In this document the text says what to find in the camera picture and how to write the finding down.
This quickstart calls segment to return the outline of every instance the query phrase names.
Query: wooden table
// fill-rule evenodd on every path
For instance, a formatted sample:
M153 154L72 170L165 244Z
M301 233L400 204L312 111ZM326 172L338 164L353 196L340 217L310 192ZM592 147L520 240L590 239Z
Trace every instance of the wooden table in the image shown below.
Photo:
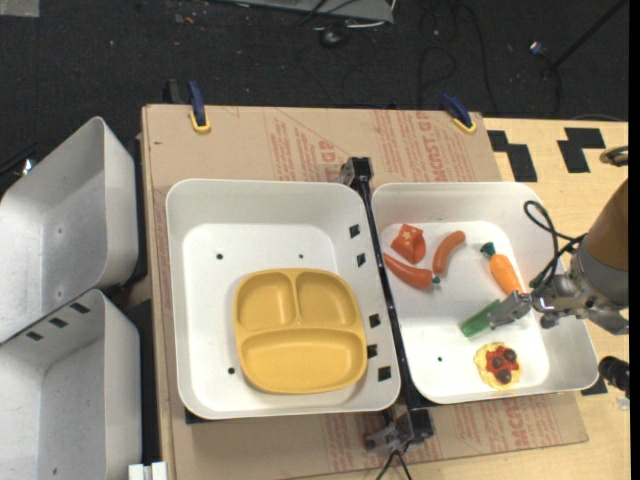
M607 147L628 144L628 124L609 122L566 122L541 120L485 119L487 130L504 131L512 145L525 144L533 161L538 181L527 182L540 197L549 211L556 228L565 234L577 236L588 231L605 203L617 187L628 176L626 167L605 165L599 160L602 149L583 149L590 172L570 173L560 153L558 140L566 140L565 128L599 129ZM147 218L154 215L153 182L150 168L150 139L143 133L143 170ZM505 181L513 181L514 173L507 153L495 153L500 174ZM150 271L152 297L161 297L157 280L154 281L154 266L158 251L154 245L155 230L149 229ZM162 315L154 313L156 325L156 373L158 380L158 410L160 438L163 458L169 466L170 478L175 477L174 442L171 423L169 388L166 379L167 358L162 332ZM589 331L598 357L608 355L628 361L628 336L615 337L588 322ZM580 478L602 480L603 478L625 479L631 477L630 459L630 411L621 410L616 399L623 394L611 387L608 394L575 395L589 441L568 446L534 449L506 454L488 455L468 459L441 460L413 464L410 472L414 479L491 479L504 480L539 478ZM335 480L374 479L378 470L355 471L340 475L324 476ZM221 478L215 472L207 478ZM385 478L401 479L401 468L392 468Z

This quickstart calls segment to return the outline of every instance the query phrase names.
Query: yellow plate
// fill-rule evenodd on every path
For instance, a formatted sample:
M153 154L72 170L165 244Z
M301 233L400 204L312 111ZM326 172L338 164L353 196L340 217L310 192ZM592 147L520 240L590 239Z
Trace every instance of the yellow plate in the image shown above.
M240 364L256 388L322 393L364 374L364 326L340 276L311 269L256 272L241 281L233 306Z

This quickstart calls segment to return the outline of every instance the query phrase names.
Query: toy pizza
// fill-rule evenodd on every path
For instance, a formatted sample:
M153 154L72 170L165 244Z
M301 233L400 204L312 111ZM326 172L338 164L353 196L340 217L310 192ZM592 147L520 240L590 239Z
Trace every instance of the toy pizza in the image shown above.
M518 356L504 343L489 343L480 348L473 362L476 363L485 384L495 389L509 389L520 380Z

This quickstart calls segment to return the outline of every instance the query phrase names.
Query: black metal bracket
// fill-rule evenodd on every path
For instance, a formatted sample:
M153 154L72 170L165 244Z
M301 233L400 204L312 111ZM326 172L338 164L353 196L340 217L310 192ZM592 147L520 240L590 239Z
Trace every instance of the black metal bracket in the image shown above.
M398 366L400 369L400 378L402 381L400 395L403 398L409 412L411 426L413 427L414 434L413 441L421 442L433 436L434 434L431 417L429 415L429 411L427 410L427 407L433 404L430 404L428 400L422 397L422 395L416 389L413 380L411 379L411 372L409 371L407 354L404 349L404 342L402 340L402 334L400 332L398 314L396 312L395 303L393 302L389 280L387 279L387 272L384 268L382 249L380 247L380 241L378 240L378 231L376 229L376 223L373 217L373 208L371 207L371 189L369 185L371 178L373 178L373 168L371 166L371 160L368 157L349 158L349 160L347 160L347 162L342 166L340 170L340 183L342 183L343 185L347 185L348 187L351 187L356 192L358 192L358 194L362 198L365 210L367 212L367 220L369 221L369 230L371 231L373 250L376 255L378 273L380 275L382 290L384 292L384 297L387 304L389 320L391 321L391 332L393 334L393 341L395 343L396 356L398 357Z

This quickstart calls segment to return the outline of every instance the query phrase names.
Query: blue clamp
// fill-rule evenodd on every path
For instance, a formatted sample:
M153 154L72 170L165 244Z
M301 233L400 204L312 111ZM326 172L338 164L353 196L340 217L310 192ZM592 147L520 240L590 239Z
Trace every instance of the blue clamp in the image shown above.
M476 124L471 120L469 111L462 102L455 96L450 96L446 92L440 95L440 103L444 109L453 116L453 122L466 133L473 133Z
M189 89L189 103L192 110L189 112L193 129L198 133L208 133L211 131L211 123L209 117L204 110L204 98L200 90L200 84L195 80L189 80L187 83Z

